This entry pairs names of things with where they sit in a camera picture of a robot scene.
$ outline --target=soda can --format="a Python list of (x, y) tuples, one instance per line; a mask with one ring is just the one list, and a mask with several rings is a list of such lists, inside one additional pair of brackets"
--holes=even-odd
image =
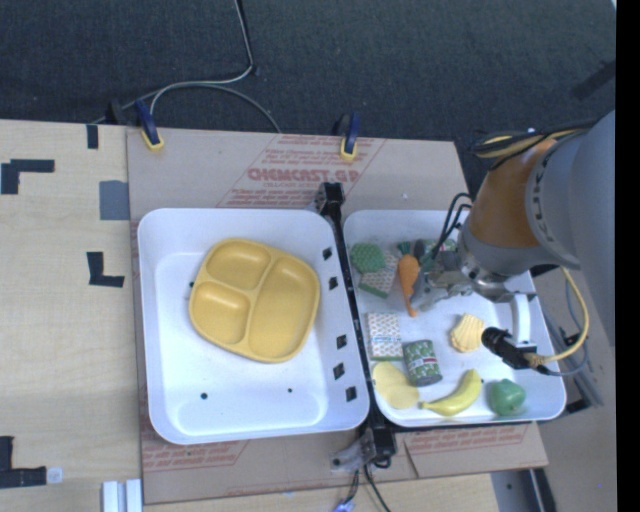
[(419, 340), (402, 346), (409, 381), (417, 387), (428, 386), (442, 380), (440, 366), (431, 340)]

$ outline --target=banana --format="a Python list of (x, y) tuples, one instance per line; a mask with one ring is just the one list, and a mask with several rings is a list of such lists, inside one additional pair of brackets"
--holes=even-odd
[(480, 374), (474, 369), (467, 370), (453, 393), (433, 402), (419, 402), (418, 407), (441, 416), (454, 416), (470, 407), (480, 396), (481, 390)]

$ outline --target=cardboard sheet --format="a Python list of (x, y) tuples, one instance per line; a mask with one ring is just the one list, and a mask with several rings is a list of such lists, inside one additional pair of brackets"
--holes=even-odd
[[(331, 454), (355, 432), (176, 446), (153, 430), (146, 409), (136, 231), (157, 208), (308, 208), (325, 181), (343, 184), (343, 214), (360, 209), (446, 209), (466, 190), (453, 143), (361, 139), (339, 157), (338, 137), (162, 130), (151, 152), (127, 133), (133, 288), (146, 504), (347, 486)], [(535, 424), (399, 434), (380, 481), (461, 475), (547, 463)]]

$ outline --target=yellow bowl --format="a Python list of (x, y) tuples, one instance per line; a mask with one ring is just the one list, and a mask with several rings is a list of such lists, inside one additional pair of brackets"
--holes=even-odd
[(243, 238), (216, 244), (193, 284), (189, 316), (206, 340), (266, 363), (304, 346), (320, 302), (316, 272), (284, 251)]

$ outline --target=green toy vegetable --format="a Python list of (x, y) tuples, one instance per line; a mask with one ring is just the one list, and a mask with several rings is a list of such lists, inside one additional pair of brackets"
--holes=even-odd
[(514, 416), (522, 409), (527, 393), (522, 386), (502, 379), (494, 382), (489, 391), (489, 406), (499, 416)]

